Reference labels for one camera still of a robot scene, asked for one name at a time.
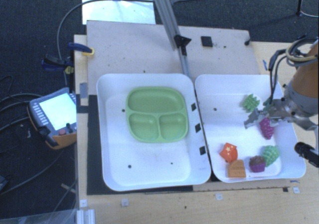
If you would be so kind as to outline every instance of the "wooden table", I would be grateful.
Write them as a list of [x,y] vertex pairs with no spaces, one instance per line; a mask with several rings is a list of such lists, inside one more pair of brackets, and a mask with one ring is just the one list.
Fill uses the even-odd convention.
[[[86,36],[75,36],[75,41],[86,42]],[[265,71],[263,60],[268,61],[272,54],[286,43],[251,42],[256,55],[260,74]],[[87,57],[79,52],[75,54],[76,93],[79,84],[87,82]],[[289,82],[294,69],[282,65],[279,69],[281,84]],[[82,99],[81,105],[87,105]],[[78,196],[80,202],[87,202],[83,209],[94,209],[98,224],[203,224],[203,223],[316,223],[319,220],[319,174],[318,169],[307,162],[304,177],[296,182],[287,181],[288,191],[283,188],[237,189],[228,191],[205,191],[187,193],[121,195],[86,194],[87,186],[87,123],[88,115],[77,115],[77,171]],[[312,132],[305,132],[295,126],[299,141],[315,144]],[[299,189],[294,193],[293,187]],[[222,195],[217,200],[216,194]],[[127,207],[121,206],[121,200],[128,199]]]

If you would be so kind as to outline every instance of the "white tray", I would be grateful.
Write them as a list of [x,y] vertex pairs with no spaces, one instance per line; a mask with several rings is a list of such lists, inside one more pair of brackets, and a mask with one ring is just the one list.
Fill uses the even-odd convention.
[[[144,143],[130,134],[126,113],[129,92],[137,87],[171,87],[185,99],[189,130],[170,143]],[[115,191],[205,183],[211,168],[205,149],[192,81],[182,74],[107,74],[97,83],[102,169],[106,185]]]
[[[270,95],[270,82],[267,75],[201,75],[196,79],[195,88],[200,113],[210,153],[213,172],[216,177],[227,183],[264,179],[299,178],[304,175],[306,165],[294,151],[297,143],[294,127],[282,122],[275,127],[275,133],[266,140],[259,125],[245,129],[244,121],[249,113],[242,107],[245,98],[253,93],[260,104]],[[278,84],[275,99],[283,96]],[[228,163],[219,155],[224,144],[237,146],[238,159],[244,160],[246,178],[228,178]],[[280,157],[264,172],[253,173],[249,168],[249,159],[261,155],[266,145],[276,145]]]

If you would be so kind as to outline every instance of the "black floor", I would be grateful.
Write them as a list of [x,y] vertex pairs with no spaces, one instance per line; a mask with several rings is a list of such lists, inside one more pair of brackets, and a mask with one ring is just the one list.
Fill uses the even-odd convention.
[[[18,93],[47,95],[64,87],[62,74],[42,70],[40,62],[45,54],[57,57],[58,25],[66,12],[80,2],[0,0],[0,99]],[[179,25],[249,30],[253,41],[292,42],[304,34],[317,36],[318,18],[296,16],[297,5],[298,0],[196,0],[175,3],[173,9]],[[302,10],[318,15],[318,0],[303,0]],[[157,12],[156,20],[160,23]],[[83,33],[85,27],[78,10],[62,28],[63,58],[68,57],[66,44],[73,35]],[[16,102],[0,102],[0,110]],[[0,111],[0,128],[25,113],[24,105]],[[9,179],[2,192],[49,166],[60,153],[43,143],[29,121],[0,132],[0,175]],[[71,185],[74,180],[71,146],[43,174],[0,196],[0,219],[53,211],[66,192],[61,183]],[[69,193],[57,210],[73,205],[74,194]]]

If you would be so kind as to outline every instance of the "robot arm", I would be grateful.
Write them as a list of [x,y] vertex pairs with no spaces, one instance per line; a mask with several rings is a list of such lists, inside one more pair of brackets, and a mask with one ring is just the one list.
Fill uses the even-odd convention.
[[[310,51],[303,54],[298,47],[313,43]],[[276,73],[274,83],[272,82],[272,70],[276,59],[279,55],[285,56],[281,58],[276,65]],[[285,86],[284,97],[281,99],[273,99],[273,93],[277,82],[278,65],[283,59],[287,59],[287,63],[297,68],[294,77],[289,84]],[[244,122],[246,128],[260,122],[267,117],[271,121],[271,125],[275,126],[281,121],[294,122],[306,131],[314,131],[316,135],[316,147],[313,148],[303,142],[295,145],[295,151],[309,163],[315,167],[319,167],[319,139],[318,125],[313,123],[309,118],[318,114],[318,39],[303,38],[294,42],[286,50],[277,51],[270,60],[269,65],[271,96],[264,103],[263,110],[255,109]]]

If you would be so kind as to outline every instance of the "device screen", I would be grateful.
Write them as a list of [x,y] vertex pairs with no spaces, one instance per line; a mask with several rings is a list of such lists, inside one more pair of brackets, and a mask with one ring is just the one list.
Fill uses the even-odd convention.
[[40,103],[55,130],[76,122],[76,106],[67,93]]

